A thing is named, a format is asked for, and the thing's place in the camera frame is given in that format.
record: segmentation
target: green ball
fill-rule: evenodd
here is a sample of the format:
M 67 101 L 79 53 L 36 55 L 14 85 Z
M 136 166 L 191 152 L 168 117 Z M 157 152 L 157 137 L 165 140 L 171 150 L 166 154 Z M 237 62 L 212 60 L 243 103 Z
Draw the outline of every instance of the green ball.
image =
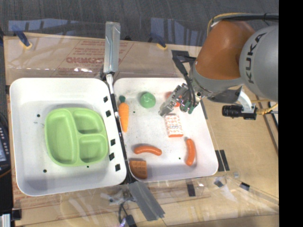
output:
M 156 105 L 156 98 L 151 93 L 144 93 L 140 97 L 140 104 L 144 108 L 152 108 Z

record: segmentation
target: table surface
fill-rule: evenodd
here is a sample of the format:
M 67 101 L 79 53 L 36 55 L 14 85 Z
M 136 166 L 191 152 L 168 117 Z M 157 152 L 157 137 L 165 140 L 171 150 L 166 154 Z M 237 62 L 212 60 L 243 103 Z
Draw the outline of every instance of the table surface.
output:
M 120 57 L 115 80 L 123 77 L 181 77 L 171 60 L 171 51 L 188 51 L 190 56 L 196 57 L 201 49 L 167 44 L 167 49 L 163 50 L 156 43 L 134 41 L 121 41 L 120 48 L 125 51 Z M 19 70 L 10 67 L 10 77 L 23 76 L 18 73 Z M 26 76 L 39 77 L 39 74 Z M 258 99 L 245 87 L 244 91 L 251 100 Z M 253 216 L 258 216 L 260 222 L 276 226 L 279 183 L 278 129 L 274 118 L 258 115 L 255 121 L 232 119 L 222 116 L 222 104 L 207 99 L 203 99 L 203 104 L 214 149 L 225 168 L 219 168 L 210 177 L 148 183 L 165 211 L 164 218 L 146 221 L 138 205 L 132 201 L 125 203 L 127 213 L 133 215 L 138 226 L 196 226 L 197 223 L 211 226 L 210 220 L 217 220 L 220 224 L 223 219 L 229 219 L 225 224 L 232 226 L 240 217 L 245 222 Z M 265 108 L 267 104 L 260 102 L 257 106 Z M 9 130 L 13 146 L 11 127 Z M 12 162 L 14 208 L 22 209 L 22 219 L 16 221 L 16 226 L 119 226 L 117 216 L 127 186 L 29 197 L 18 189 L 14 158 Z M 188 195 L 188 184 L 194 187 L 195 196 Z

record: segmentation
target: orange and white box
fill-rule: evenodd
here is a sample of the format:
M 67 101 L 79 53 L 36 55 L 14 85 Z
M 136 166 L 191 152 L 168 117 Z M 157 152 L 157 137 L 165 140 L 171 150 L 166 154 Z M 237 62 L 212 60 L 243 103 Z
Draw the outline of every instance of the orange and white box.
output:
M 177 114 L 168 114 L 165 116 L 165 124 L 169 137 L 182 137 L 183 130 L 181 120 Z

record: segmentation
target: brown waffle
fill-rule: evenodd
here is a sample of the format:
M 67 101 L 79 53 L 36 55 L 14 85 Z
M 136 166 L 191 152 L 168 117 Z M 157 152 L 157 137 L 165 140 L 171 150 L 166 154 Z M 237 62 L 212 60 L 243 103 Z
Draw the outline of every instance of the brown waffle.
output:
M 130 160 L 129 161 L 130 169 L 134 176 L 146 179 L 147 178 L 147 165 L 146 161 L 142 160 Z

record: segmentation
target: green plate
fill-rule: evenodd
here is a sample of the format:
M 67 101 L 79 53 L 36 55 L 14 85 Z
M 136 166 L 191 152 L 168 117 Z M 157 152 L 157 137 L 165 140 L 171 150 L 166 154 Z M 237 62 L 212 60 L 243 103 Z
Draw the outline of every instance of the green plate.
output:
M 83 166 L 101 161 L 108 153 L 102 117 L 87 108 L 59 108 L 45 119 L 46 147 L 61 166 Z

